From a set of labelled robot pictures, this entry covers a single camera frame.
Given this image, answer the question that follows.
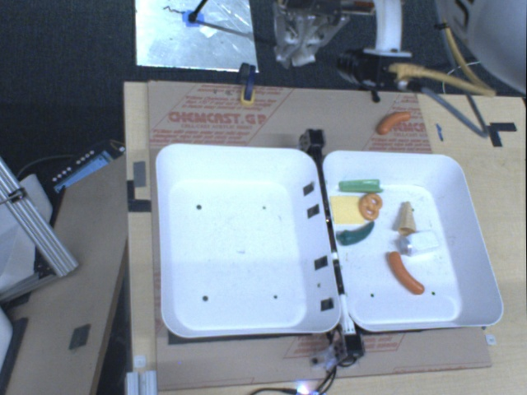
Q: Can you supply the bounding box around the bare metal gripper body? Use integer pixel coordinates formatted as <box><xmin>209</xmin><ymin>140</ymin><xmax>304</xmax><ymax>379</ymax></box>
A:
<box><xmin>272</xmin><ymin>0</ymin><xmax>374</xmax><ymax>36</ymax></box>

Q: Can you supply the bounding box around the brown cardboard board, red print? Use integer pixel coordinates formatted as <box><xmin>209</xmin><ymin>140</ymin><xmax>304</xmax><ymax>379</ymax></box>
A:
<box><xmin>146</xmin><ymin>80</ymin><xmax>494</xmax><ymax>391</ymax></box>

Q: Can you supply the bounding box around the orange sausage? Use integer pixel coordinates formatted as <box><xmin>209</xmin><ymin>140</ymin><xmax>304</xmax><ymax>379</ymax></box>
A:
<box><xmin>375</xmin><ymin>111</ymin><xmax>413</xmax><ymax>136</ymax></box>
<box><xmin>385</xmin><ymin>250</ymin><xmax>426</xmax><ymax>296</ymax></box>

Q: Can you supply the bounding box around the light green pea pod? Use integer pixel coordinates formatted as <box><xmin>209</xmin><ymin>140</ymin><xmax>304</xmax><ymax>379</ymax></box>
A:
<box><xmin>338</xmin><ymin>178</ymin><xmax>385</xmax><ymax>194</ymax></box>

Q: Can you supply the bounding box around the yellow cheese slice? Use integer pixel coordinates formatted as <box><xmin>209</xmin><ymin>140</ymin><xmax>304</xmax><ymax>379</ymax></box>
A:
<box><xmin>329</xmin><ymin>195</ymin><xmax>370</xmax><ymax>225</ymax></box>

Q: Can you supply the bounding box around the orange pretzel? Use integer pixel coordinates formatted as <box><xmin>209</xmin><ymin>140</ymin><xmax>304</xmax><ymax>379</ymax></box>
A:
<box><xmin>357</xmin><ymin>192</ymin><xmax>385</xmax><ymax>222</ymax></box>

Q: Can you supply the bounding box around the thin black and white rod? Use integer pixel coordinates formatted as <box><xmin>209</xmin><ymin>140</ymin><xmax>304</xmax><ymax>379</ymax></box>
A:
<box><xmin>310</xmin><ymin>146</ymin><xmax>354</xmax><ymax>333</ymax></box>

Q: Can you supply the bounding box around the dark green pepper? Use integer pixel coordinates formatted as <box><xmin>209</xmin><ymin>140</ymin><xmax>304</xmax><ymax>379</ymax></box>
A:
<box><xmin>335</xmin><ymin>220</ymin><xmax>376</xmax><ymax>246</ymax></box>

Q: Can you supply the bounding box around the white plastic tray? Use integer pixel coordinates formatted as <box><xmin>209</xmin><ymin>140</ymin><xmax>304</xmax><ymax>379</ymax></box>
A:
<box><xmin>322</xmin><ymin>150</ymin><xmax>505</xmax><ymax>333</ymax></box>
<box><xmin>155</xmin><ymin>142</ymin><xmax>343</xmax><ymax>339</ymax></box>

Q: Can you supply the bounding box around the beige ice cream cone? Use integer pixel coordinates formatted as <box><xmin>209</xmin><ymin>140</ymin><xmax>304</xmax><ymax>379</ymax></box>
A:
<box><xmin>396</xmin><ymin>201</ymin><xmax>415</xmax><ymax>237</ymax></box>

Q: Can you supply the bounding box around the black cylinder on white bracket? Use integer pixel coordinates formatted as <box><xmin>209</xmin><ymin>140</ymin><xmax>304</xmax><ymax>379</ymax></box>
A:
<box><xmin>336</xmin><ymin>0</ymin><xmax>414</xmax><ymax>92</ymax></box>

